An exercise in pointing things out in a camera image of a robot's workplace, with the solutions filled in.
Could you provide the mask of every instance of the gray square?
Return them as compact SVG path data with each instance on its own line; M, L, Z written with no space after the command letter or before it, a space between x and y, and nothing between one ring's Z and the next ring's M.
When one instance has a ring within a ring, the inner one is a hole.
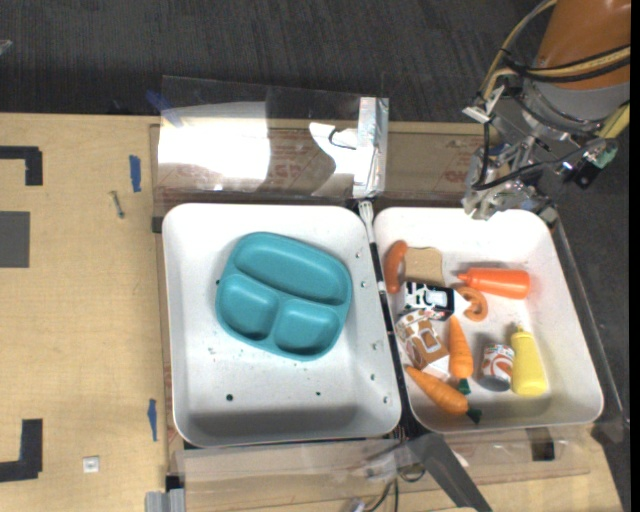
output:
M0 212L0 268L29 267L30 212Z

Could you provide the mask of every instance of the orange bottle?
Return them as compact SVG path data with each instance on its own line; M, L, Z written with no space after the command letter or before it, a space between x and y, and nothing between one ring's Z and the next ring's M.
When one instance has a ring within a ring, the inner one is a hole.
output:
M531 279L525 270L472 267L458 274L458 279L481 292L510 299L524 299L531 288Z

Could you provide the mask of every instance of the yellow bottle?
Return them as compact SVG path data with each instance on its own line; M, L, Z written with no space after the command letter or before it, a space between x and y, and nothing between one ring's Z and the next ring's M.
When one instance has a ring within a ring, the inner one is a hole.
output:
M520 396L543 394L548 387L547 379L533 335L519 326L511 336L511 346L515 351L511 389Z

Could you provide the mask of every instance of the wooden table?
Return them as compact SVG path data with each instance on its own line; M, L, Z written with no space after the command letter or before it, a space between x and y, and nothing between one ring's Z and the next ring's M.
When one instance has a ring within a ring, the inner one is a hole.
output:
M144 510L168 464L149 130L156 117L0 114L0 145L38 146L43 186L0 160L0 211L30 212L29 268L0 268L0 461L15 461L23 419L43 421L37 479L0 483L0 510ZM130 155L141 161L134 192ZM119 218L110 191L125 212ZM147 415L157 406L157 440ZM496 511L621 510L602 448L590 471L480 485ZM98 456L98 472L83 458ZM343 502L261 508L331 511ZM402 511L452 507L442 491Z

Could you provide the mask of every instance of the teal plate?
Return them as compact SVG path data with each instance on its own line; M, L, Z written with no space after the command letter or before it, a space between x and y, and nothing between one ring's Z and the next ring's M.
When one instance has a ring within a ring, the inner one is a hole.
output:
M234 338L309 361L335 345L351 294L349 271L330 254L282 235L252 233L229 256L216 314Z

